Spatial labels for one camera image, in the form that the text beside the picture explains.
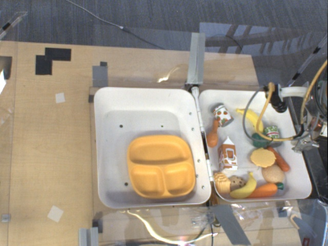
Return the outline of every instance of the yellow cable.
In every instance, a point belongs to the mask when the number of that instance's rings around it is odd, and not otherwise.
[[[308,100],[309,98],[309,95],[311,93],[311,90],[315,84],[315,82],[317,81],[317,79],[319,78],[320,74],[322,73],[322,71],[324,70],[324,68],[327,66],[327,60],[323,63],[323,65],[321,66],[321,68],[318,70],[317,74],[314,76],[309,88],[307,89],[307,92],[305,94],[305,97],[303,99],[303,103],[302,103],[302,107],[301,107],[301,118],[300,118],[300,123],[301,125],[304,124],[304,119],[303,119],[303,115],[304,115],[304,110],[305,110],[305,104],[306,104],[306,101]],[[259,134],[262,138],[266,139],[266,140],[269,140],[269,141],[274,141],[274,142],[280,142],[280,141],[287,141],[287,140],[293,140],[294,138],[293,137],[287,137],[287,138],[269,138],[267,136],[265,136],[264,134],[262,134],[262,132],[259,131],[259,125],[260,125],[260,122],[263,118],[263,115],[269,105],[269,102],[271,100],[271,97],[272,97],[272,94],[273,92],[275,91],[275,85],[270,82],[269,85],[269,92],[268,92],[268,97],[266,98],[266,102],[263,106],[263,109],[261,111],[261,114],[259,115],[258,117],[258,120],[256,122],[256,133]]]
[[[318,80],[319,76],[321,75],[322,71],[324,70],[324,68],[326,66],[327,66],[327,60],[322,64],[321,68],[318,70],[317,74],[314,76],[311,84],[309,85],[309,88],[307,89],[307,92],[305,94],[305,97],[304,97],[303,103],[302,103],[302,107],[301,107],[301,117],[300,117],[301,124],[304,123],[304,110],[305,110],[306,101],[309,98],[309,95],[311,93],[311,90],[313,89],[314,84],[316,83],[316,81]]]

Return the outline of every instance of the yellow banana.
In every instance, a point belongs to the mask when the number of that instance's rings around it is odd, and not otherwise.
[[[243,115],[245,109],[236,109],[236,111]],[[246,118],[249,119],[252,122],[254,127],[256,127],[256,123],[257,123],[257,120],[258,120],[258,115],[253,110],[251,110],[251,109],[247,110]],[[260,125],[259,125],[258,129],[259,129],[260,132],[263,132],[264,126],[263,126],[262,122],[260,122]]]
[[[234,199],[245,199],[251,195],[251,193],[256,189],[256,180],[253,177],[253,172],[249,173],[249,179],[246,185],[240,189],[230,192],[230,196]]]

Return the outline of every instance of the toy carrot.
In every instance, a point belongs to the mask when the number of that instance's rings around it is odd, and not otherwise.
[[[283,184],[279,183],[267,183],[256,188],[253,193],[247,198],[264,198],[275,195],[278,189],[283,190]]]
[[[275,154],[276,162],[277,162],[278,166],[281,168],[282,171],[287,172],[291,169],[289,167],[289,165],[287,164],[287,162],[283,159],[283,157],[281,157],[280,154],[277,151],[274,150],[274,148],[267,147],[266,149],[272,151]]]

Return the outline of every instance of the white paper piece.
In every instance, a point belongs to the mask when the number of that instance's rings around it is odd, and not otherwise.
[[[65,102],[65,95],[64,93],[56,94],[56,103],[64,103]]]
[[[64,211],[61,210],[60,208],[56,207],[56,206],[52,206],[51,207],[51,210],[48,214],[48,218],[53,220],[53,221],[56,221],[56,222],[59,222],[60,221],[60,218],[62,217]]]

